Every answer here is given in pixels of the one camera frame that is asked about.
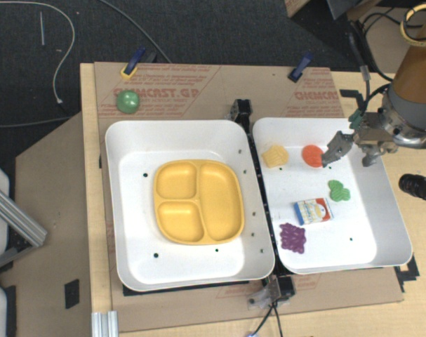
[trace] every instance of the black bracket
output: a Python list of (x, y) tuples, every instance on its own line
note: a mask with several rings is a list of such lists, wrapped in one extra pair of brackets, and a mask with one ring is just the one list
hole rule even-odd
[(278, 276), (278, 285), (280, 286), (280, 301), (288, 300), (295, 295), (295, 286), (291, 276)]
[(158, 55), (154, 51), (152, 51), (147, 58), (145, 59), (145, 63), (147, 64), (154, 64), (157, 62)]
[(358, 109), (360, 111), (363, 110), (363, 108), (364, 108), (364, 97), (362, 96), (362, 94), (358, 90), (340, 89), (339, 92), (340, 92), (340, 95), (343, 98), (355, 98), (356, 102), (358, 104)]
[(7, 333), (6, 337), (15, 337), (16, 324), (16, 286), (10, 286), (4, 289), (7, 297)]
[(262, 199), (262, 204), (264, 206), (265, 215), (267, 219), (267, 226), (269, 227), (270, 238), (272, 240), (272, 247), (275, 254), (275, 269), (274, 274), (277, 277), (283, 275), (291, 275), (292, 272), (288, 271), (283, 263), (280, 261), (277, 241), (275, 239), (274, 228), (272, 226), (272, 219), (270, 218), (269, 204), (267, 202), (266, 189), (264, 186), (264, 180), (261, 173), (260, 160), (258, 158), (258, 151), (256, 150), (255, 141), (250, 131), (250, 115), (252, 114), (252, 107), (250, 100), (241, 100), (237, 99), (234, 101), (233, 106), (230, 110), (230, 119), (233, 122), (241, 125), (247, 134), (248, 146), (250, 147), (250, 152), (253, 160), (253, 166), (255, 168), (256, 177), (258, 179), (258, 186), (260, 188), (260, 194)]
[(412, 259), (408, 262), (407, 266), (408, 269), (406, 271), (402, 271), (399, 266), (395, 266), (395, 272), (397, 273), (397, 279), (400, 283), (401, 292), (404, 292), (404, 282), (416, 281), (417, 277), (420, 276), (414, 256), (412, 256)]
[(80, 302), (80, 281), (75, 279), (65, 285), (65, 307), (70, 309)]

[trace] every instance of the blue clamp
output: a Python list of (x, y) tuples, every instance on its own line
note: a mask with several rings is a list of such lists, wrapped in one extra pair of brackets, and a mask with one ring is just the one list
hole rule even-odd
[(128, 64), (121, 70), (121, 76), (125, 80), (129, 80), (138, 69), (138, 63), (141, 61), (142, 56), (145, 53), (145, 47), (141, 46), (132, 56)]
[(288, 78), (291, 81), (297, 82), (299, 78), (303, 75), (302, 71), (312, 61), (312, 58), (313, 55), (311, 53), (306, 53), (300, 61), (300, 64), (298, 64), (298, 66), (294, 70), (292, 70), (292, 72), (288, 75)]

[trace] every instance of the orange toy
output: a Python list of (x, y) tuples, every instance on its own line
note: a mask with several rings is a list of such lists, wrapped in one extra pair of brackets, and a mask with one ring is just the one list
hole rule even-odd
[(322, 167), (322, 154), (324, 152), (319, 146), (308, 145), (302, 150), (302, 157), (312, 167)]

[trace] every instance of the gray carpet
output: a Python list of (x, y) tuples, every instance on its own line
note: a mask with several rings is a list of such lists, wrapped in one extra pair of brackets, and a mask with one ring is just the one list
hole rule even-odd
[[(99, 1), (14, 1), (58, 7), (73, 21), (76, 38), (56, 81), (61, 108), (53, 97), (52, 79), (71, 40), (68, 22), (43, 6), (0, 5), (0, 124), (76, 114), (80, 63), (126, 62), (140, 45), (147, 52), (157, 51), (140, 30)], [(107, 1), (140, 24), (172, 62), (294, 66), (310, 51), (312, 66), (357, 70), (347, 45), (346, 21), (334, 21), (325, 0), (312, 0), (292, 19), (284, 0)], [(157, 62), (165, 62), (160, 53)], [(0, 129), (0, 165), (61, 123)]]

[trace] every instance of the yellow plate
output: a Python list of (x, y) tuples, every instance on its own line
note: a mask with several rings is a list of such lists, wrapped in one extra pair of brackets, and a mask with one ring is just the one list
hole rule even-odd
[(181, 244), (220, 244), (244, 228), (236, 174), (213, 160), (179, 160), (161, 166), (154, 179), (159, 229)]

